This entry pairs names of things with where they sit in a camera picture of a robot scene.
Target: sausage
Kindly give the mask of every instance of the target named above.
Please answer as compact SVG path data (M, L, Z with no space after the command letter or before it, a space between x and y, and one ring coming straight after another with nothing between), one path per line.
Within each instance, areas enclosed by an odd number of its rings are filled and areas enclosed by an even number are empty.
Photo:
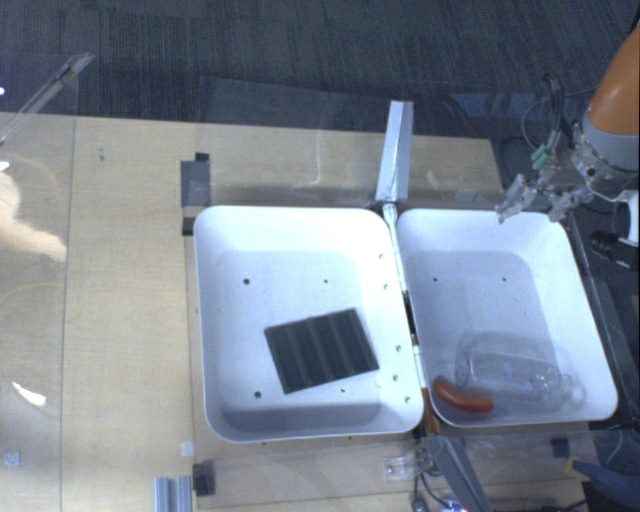
M433 391L449 405L466 412L486 414L493 411L491 398L475 397L461 393L445 380L433 383Z

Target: glass panel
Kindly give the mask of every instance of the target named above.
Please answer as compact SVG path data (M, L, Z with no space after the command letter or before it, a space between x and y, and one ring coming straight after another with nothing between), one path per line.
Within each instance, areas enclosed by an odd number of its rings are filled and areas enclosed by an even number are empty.
M53 84L66 61L0 52L0 131ZM25 113L0 146L0 509L7 511L60 508L76 80L54 92L41 96L42 105Z

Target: wooden table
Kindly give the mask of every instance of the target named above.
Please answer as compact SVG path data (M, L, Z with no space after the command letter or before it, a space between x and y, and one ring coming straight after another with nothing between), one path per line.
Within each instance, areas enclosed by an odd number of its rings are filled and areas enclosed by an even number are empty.
M283 137L288 149L278 142ZM180 161L205 151L221 176L249 184L320 176L331 185L335 173L349 168L357 185L370 183L372 176L375 182L381 141L374 134L78 119L62 374L65 512L147 512L155 477L191 472L192 443L203 425L197 414L194 420L192 398L199 394L192 388ZM277 174L269 171L275 168ZM500 194L486 141L415 138L412 183L434 200L455 201L460 183L468 185L467 197L469 190L484 201ZM233 445L221 449L225 456L236 453ZM405 512L410 487L217 510ZM582 497L581 486L569 477L488 491L504 497L539 491L560 504ZM11 503L24 510L25 502ZM40 510L51 510L50 505ZM430 505L436 510L434 502Z

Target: orange sausage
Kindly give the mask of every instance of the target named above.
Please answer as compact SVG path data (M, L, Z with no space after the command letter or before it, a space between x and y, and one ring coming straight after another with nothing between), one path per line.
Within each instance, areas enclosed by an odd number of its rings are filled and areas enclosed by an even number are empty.
M491 398L465 395L444 380L435 381L433 383L433 391L456 409L480 414L493 411L493 400Z

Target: white plastic tray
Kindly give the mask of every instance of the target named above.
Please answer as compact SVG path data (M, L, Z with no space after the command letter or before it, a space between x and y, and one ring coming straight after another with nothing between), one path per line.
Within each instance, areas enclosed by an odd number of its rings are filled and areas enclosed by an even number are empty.
M389 231L357 209L217 206L194 229L205 413L230 441L398 433L423 399ZM355 308L379 370L285 395L264 329Z
M495 333L532 340L571 376L574 392L555 411L461 412L433 397L455 426L593 421L611 416L618 395L582 280L558 224L522 213L499 225L493 212L410 210L398 239L424 368L430 383L454 381L462 339Z

